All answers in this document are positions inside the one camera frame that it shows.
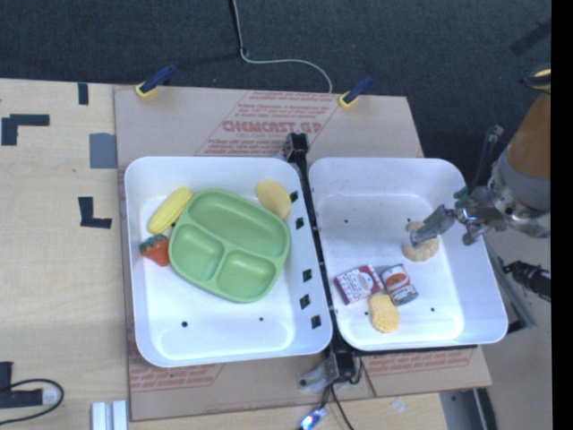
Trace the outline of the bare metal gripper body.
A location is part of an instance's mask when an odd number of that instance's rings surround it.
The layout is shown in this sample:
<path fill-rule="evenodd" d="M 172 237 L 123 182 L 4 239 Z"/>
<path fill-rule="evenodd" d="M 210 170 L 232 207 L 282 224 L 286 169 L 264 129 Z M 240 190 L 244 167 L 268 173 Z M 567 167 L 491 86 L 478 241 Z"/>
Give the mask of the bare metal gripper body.
<path fill-rule="evenodd" d="M 483 235 L 491 230 L 516 230 L 532 238 L 549 238 L 551 230 L 538 219 L 544 213 L 526 206 L 506 186 L 468 187 L 455 192 L 457 220 L 466 226 L 484 226 Z"/>

